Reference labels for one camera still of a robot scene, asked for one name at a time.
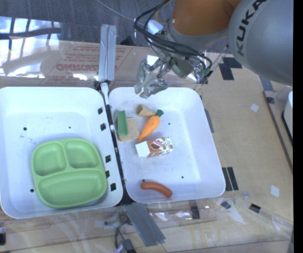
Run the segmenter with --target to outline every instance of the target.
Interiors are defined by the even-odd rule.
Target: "table surface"
[[[48,65],[56,65],[62,58],[65,64],[80,63],[75,60],[75,53],[73,56],[61,51],[69,44],[78,46],[77,52],[90,55],[90,60],[83,60],[85,65],[93,63],[92,59],[99,52],[96,42],[56,38],[51,39],[52,45],[47,47],[47,38],[36,39],[37,43],[32,39],[30,36],[9,39],[13,46],[19,46],[13,49],[11,58],[8,48],[6,52],[0,51],[0,65],[13,61],[10,63],[12,71],[6,72],[6,67],[5,72],[0,71],[0,88],[92,85],[92,82],[80,82],[79,79],[77,83],[67,81],[64,74],[68,74],[68,70],[61,73],[53,67],[43,73],[44,77],[38,72],[35,72],[35,78],[10,74],[21,67],[28,72],[33,70],[24,67],[28,63],[26,57],[34,57],[33,54],[46,54],[42,57]],[[2,41],[0,44],[9,44],[8,40],[7,43]],[[28,49],[22,47],[25,43],[29,46],[29,42]],[[60,50],[58,58],[50,60],[47,52],[56,50]],[[118,45],[116,50],[115,80],[110,82],[111,90],[118,86],[134,86],[139,62],[155,55],[148,47]],[[218,55],[209,54],[214,61]],[[190,201],[145,205],[166,239],[162,244],[146,247],[136,229],[124,225],[121,232],[132,241],[137,252],[192,252],[194,249],[206,252],[207,248],[213,250],[211,252],[224,252],[226,247],[233,250],[230,252],[269,252],[273,248],[275,252],[286,252],[288,249],[293,230],[293,158],[292,142],[282,113],[292,88],[274,82],[268,85],[267,80],[250,70],[233,67],[232,59],[226,54],[223,60],[216,60],[218,65],[205,84],[169,77],[171,86],[190,87],[201,96],[225,173],[226,191],[217,198],[193,200],[198,217]],[[42,70],[42,60],[36,60],[36,63]],[[225,77],[225,66],[232,78]],[[90,71],[86,75],[88,80],[92,80],[92,74],[94,72]],[[124,207],[118,206],[13,219],[0,206],[0,233],[6,234],[6,243],[0,245],[0,252],[114,252],[115,228],[124,214]]]

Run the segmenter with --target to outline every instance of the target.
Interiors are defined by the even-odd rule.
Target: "black connector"
[[[126,249],[127,253],[136,253],[132,243],[129,239],[126,239],[122,242],[124,248]]]

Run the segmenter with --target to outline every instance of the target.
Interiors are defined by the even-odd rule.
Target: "sausage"
[[[157,182],[143,182],[141,184],[141,188],[157,190],[158,192],[161,192],[167,198],[170,198],[173,195],[173,192],[169,188],[167,188],[163,184],[160,184]]]

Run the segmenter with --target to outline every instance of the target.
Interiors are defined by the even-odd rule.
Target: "carrot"
[[[156,115],[151,116],[144,128],[141,131],[139,138],[137,139],[138,142],[144,140],[148,137],[160,124],[160,116],[163,114],[163,111],[157,110]]]

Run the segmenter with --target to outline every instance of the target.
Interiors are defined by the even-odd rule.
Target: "white tray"
[[[127,192],[136,202],[182,201],[220,196],[225,180],[200,96],[189,88],[170,87],[148,99],[136,95],[132,87],[120,87],[109,94],[113,120],[125,110],[135,118],[141,132],[147,118],[136,114],[138,104],[161,109],[161,124],[148,139],[170,137],[170,154],[139,158],[137,141],[120,142],[118,148]],[[142,181],[164,184],[173,191],[166,198],[158,191],[143,190]]]
[[[107,192],[99,200],[57,209],[45,205],[32,192],[35,189],[31,170],[33,150],[43,142],[63,138],[83,138],[98,148],[109,172]],[[6,214],[29,218],[112,207],[120,202],[122,195],[105,105],[99,92],[84,87],[0,89],[0,201]]]

